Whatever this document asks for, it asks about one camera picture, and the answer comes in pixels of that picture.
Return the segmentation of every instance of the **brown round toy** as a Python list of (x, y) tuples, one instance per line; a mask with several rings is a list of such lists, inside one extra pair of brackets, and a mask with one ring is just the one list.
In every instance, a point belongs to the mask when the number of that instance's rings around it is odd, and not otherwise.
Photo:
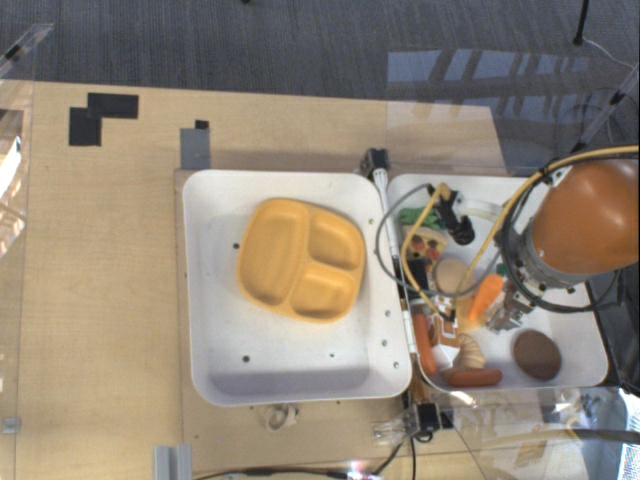
[(522, 371), (540, 380), (553, 379), (562, 364), (557, 345), (538, 331), (525, 331), (516, 338), (513, 357)]

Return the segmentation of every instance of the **yellow cable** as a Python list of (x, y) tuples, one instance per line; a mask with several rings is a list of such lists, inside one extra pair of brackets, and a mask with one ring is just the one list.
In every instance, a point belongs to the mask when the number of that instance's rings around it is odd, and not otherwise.
[(409, 283), (411, 283), (411, 286), (413, 286), (415, 291), (418, 292), (418, 295), (420, 295), (422, 300), (425, 301), (429, 309), (431, 309), (431, 311), (435, 313), (438, 312), (438, 308), (436, 308), (435, 304), (431, 301), (431, 299), (423, 293), (422, 289), (420, 288), (420, 285), (413, 277), (413, 274), (411, 274), (411, 270), (409, 269), (409, 264), (407, 263), (407, 249), (409, 248), (409, 244), (411, 243), (411, 239), (413, 238), (413, 235), (415, 235), (418, 228), (422, 225), (422, 221), (424, 221), (424, 219), (427, 217), (427, 215), (433, 208), (433, 205), (436, 203), (437, 199), (440, 197), (440, 194), (444, 190), (448, 190), (448, 187), (444, 183), (440, 183), (436, 188), (435, 192), (433, 193), (433, 195), (431, 196), (431, 199), (429, 199), (429, 202), (422, 210), (420, 217), (418, 217), (418, 220), (416, 220), (416, 222), (411, 227), (411, 230), (407, 233), (407, 236), (402, 242), (402, 249), (400, 250), (400, 261), (402, 262), (402, 269), (404, 270), (404, 273), (407, 276)]
[[(578, 153), (576, 155), (569, 156), (567, 158), (563, 158), (562, 160), (558, 160), (556, 162), (551, 163), (548, 166), (547, 171), (553, 171), (553, 170), (559, 169), (560, 167), (563, 167), (565, 165), (571, 164), (571, 163), (573, 163), (575, 161), (585, 160), (585, 159), (589, 159), (589, 158), (597, 158), (597, 157), (600, 157), (602, 155), (616, 154), (616, 153), (638, 153), (638, 145), (634, 144), (634, 145), (631, 145), (631, 146), (616, 146), (616, 147), (598, 149), (598, 150), (594, 150), (594, 151), (587, 151), (587, 152), (584, 152), (584, 153)], [(502, 211), (500, 212), (500, 215), (498, 215), (498, 218), (496, 219), (495, 223), (493, 224), (493, 227), (491, 228), (491, 231), (489, 231), (489, 234), (487, 235), (487, 238), (485, 239), (484, 243), (482, 244), (482, 246), (478, 250), (476, 256), (473, 258), (473, 260), (471, 261), (471, 263), (467, 267), (467, 270), (466, 270), (464, 276), (462, 277), (460, 283), (458, 284), (458, 287), (456, 288), (456, 297), (454, 298), (454, 300), (457, 299), (458, 293), (460, 293), (462, 287), (464, 286), (464, 283), (469, 278), (469, 276), (471, 275), (471, 272), (473, 271), (475, 266), (480, 261), (480, 258), (482, 257), (482, 255), (485, 253), (485, 251), (487, 250), (487, 248), (491, 244), (491, 241), (495, 237), (496, 233), (499, 231), (500, 227), (502, 226), (502, 221), (504, 220), (504, 218), (507, 215), (507, 213), (509, 213), (509, 210), (511, 210), (513, 205), (518, 201), (518, 199), (520, 199), (520, 196), (525, 192), (525, 190), (527, 190), (533, 183), (538, 181), (542, 176), (543, 176), (543, 174), (541, 172), (539, 172), (539, 171), (534, 173), (533, 175), (531, 175), (531, 177), (529, 177), (518, 188), (518, 190), (516, 190), (516, 192), (509, 198), (509, 200), (507, 200), (507, 202), (504, 204), (504, 207), (502, 208)]]

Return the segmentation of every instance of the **gray carpet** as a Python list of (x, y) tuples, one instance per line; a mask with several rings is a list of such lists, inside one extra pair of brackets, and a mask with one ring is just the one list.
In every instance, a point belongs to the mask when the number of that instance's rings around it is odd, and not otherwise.
[[(592, 0), (585, 35), (634, 63), (640, 0)], [(571, 45), (581, 0), (0, 0), (0, 42), (50, 21), (41, 80), (385, 98), (388, 54)]]

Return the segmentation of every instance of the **wooden table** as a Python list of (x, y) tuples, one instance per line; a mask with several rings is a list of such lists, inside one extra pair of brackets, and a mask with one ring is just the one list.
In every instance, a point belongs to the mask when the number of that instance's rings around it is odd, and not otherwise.
[[(101, 147), (70, 147), (69, 108), (88, 92), (139, 95), (139, 118), (104, 119)], [(394, 400), (305, 404), (273, 434), (262, 408), (205, 406), (181, 389), (174, 173), (180, 129), (196, 119), (210, 122), (217, 168), (352, 171), (368, 147), (387, 147), (392, 159), (502, 169), (483, 108), (37, 83), (18, 480), (147, 480), (154, 446), (183, 441), (196, 472), (389, 452), (372, 447), (369, 425)], [(425, 478), (483, 478), (455, 431), (419, 453)], [(410, 467), (398, 459), (386, 478)]]

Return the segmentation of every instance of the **yellow plate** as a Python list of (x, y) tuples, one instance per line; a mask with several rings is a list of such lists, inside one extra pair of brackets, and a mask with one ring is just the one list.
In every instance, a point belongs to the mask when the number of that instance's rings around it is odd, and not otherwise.
[(269, 199), (244, 232), (236, 280), (258, 306), (328, 323), (355, 303), (364, 260), (360, 230), (344, 217), (301, 201)]

